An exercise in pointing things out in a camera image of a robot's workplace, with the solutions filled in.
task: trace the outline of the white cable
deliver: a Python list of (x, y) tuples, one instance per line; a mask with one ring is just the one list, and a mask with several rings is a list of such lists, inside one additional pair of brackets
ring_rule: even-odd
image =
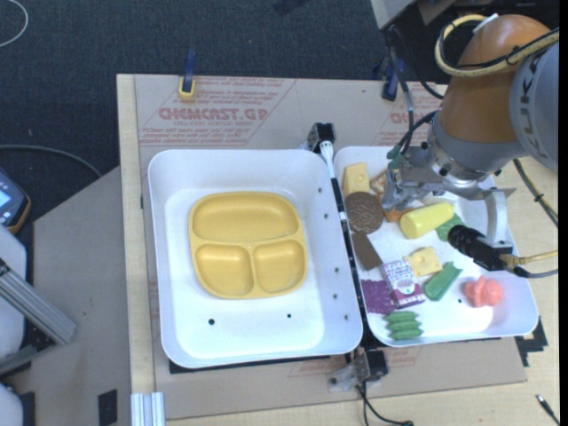
[(5, 47), (8, 44), (12, 44), (14, 41), (16, 41), (18, 38), (20, 38), (24, 34), (26, 29), (28, 28), (28, 22), (29, 22), (28, 12), (26, 11), (26, 8), (24, 7), (23, 4), (21, 4), (20, 2), (17, 2), (16, 0), (5, 0), (5, 1), (13, 3), (16, 6), (18, 6), (24, 12), (25, 21), (24, 21), (24, 27), (20, 30), (20, 32), (14, 38), (9, 39), (8, 41), (4, 41), (3, 43), (0, 43), (0, 47)]

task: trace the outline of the small box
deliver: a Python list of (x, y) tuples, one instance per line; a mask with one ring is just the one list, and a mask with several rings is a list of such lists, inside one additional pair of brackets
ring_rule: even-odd
[(406, 260), (389, 262), (380, 267), (397, 308), (406, 308), (426, 301), (426, 296)]

